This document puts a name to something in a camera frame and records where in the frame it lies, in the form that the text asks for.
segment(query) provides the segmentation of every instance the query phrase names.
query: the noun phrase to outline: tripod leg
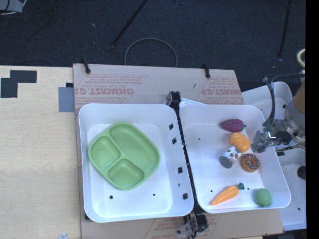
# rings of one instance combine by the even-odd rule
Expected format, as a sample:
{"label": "tripod leg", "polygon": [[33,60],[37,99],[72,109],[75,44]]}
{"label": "tripod leg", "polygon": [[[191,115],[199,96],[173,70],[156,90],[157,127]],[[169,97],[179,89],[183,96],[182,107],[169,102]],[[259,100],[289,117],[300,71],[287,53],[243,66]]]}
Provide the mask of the tripod leg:
{"label": "tripod leg", "polygon": [[288,0],[284,31],[283,31],[283,35],[282,35],[282,38],[281,38],[281,44],[280,44],[279,52],[277,54],[277,56],[279,57],[280,61],[282,60],[282,52],[283,52],[285,38],[286,38],[287,25],[288,25],[288,20],[289,20],[289,15],[290,15],[290,9],[291,9],[292,6],[293,6],[292,0]]}
{"label": "tripod leg", "polygon": [[130,24],[133,22],[135,17],[139,14],[141,9],[144,7],[144,5],[147,3],[148,0],[143,0],[139,8],[135,11],[133,16],[129,19],[129,21],[126,23],[126,25],[123,27],[121,32],[118,34],[118,36],[114,39],[114,41],[111,42],[111,48],[114,48],[115,45],[117,44],[117,41],[121,38],[122,34],[124,34],[125,30],[130,26]]}

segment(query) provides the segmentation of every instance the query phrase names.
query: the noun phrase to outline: green toy lime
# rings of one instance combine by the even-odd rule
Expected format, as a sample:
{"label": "green toy lime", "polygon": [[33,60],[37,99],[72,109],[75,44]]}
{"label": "green toy lime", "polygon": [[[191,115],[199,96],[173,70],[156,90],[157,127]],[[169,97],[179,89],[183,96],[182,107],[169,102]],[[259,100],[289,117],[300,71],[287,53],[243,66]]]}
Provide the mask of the green toy lime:
{"label": "green toy lime", "polygon": [[270,192],[264,188],[258,189],[254,194],[254,200],[260,206],[269,206],[271,202]]}

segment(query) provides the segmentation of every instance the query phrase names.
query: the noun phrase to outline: metal bracket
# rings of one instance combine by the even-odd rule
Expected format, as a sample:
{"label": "metal bracket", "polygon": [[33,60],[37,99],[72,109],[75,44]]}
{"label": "metal bracket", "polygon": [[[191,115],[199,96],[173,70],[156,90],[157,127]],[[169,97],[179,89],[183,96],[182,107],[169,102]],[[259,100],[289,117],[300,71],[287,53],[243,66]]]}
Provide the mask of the metal bracket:
{"label": "metal bracket", "polygon": [[209,74],[209,68],[208,65],[206,63],[202,64],[201,66],[202,69],[205,69],[205,73],[206,73],[206,78],[210,78],[210,74]]}
{"label": "metal bracket", "polygon": [[196,222],[196,226],[197,226],[197,229],[195,231],[195,235],[193,237],[193,238],[195,238],[197,232],[204,231],[206,228],[208,228],[208,222],[207,222],[205,214],[203,214],[203,209],[200,207],[198,200],[197,200],[194,178],[193,178],[193,174],[192,174],[190,163],[189,163],[189,157],[188,157],[188,153],[187,153],[187,149],[186,149],[186,143],[185,143],[183,128],[182,128],[182,124],[181,124],[180,114],[179,114],[179,103],[180,102],[181,102],[180,91],[170,91],[170,93],[168,94],[168,96],[166,98],[166,104],[169,105],[170,107],[172,107],[175,110],[176,115],[177,115],[177,121],[178,121],[181,141],[182,141],[182,145],[183,145],[184,155],[185,155],[188,173],[189,173],[189,179],[190,179],[192,192],[193,192],[193,196],[194,196],[194,213],[195,213],[195,222]]}
{"label": "metal bracket", "polygon": [[176,228],[176,233],[179,238],[189,238],[195,236],[196,231],[198,230],[198,225],[196,218],[190,218],[184,225]]}
{"label": "metal bracket", "polygon": [[87,74],[89,74],[89,73],[91,72],[91,69],[89,68],[88,63],[86,62],[86,59],[85,59],[85,58],[81,58],[80,63],[81,63],[81,64],[84,64],[85,72],[86,72]]}

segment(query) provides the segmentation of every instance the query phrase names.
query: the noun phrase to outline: toy donut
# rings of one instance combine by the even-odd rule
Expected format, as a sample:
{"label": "toy donut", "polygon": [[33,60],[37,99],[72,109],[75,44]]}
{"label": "toy donut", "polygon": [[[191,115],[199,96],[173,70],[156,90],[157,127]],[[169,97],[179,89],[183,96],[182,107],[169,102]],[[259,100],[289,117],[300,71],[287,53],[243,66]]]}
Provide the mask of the toy donut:
{"label": "toy donut", "polygon": [[242,155],[240,164],[246,172],[255,172],[260,166],[260,161],[254,154],[249,153]]}

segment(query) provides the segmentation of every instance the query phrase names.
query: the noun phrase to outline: dark carpet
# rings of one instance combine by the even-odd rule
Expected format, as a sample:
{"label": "dark carpet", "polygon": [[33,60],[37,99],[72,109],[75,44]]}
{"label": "dark carpet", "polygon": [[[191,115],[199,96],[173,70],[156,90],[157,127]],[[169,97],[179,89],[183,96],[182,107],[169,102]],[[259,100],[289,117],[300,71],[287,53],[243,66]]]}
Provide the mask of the dark carpet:
{"label": "dark carpet", "polygon": [[[241,91],[264,85],[265,75],[302,70],[296,53],[305,48],[306,0],[148,0],[119,37],[142,1],[28,0],[23,13],[2,10],[0,65],[71,67],[82,57],[89,64],[206,63],[235,70]],[[300,85],[282,81],[293,94]]]}

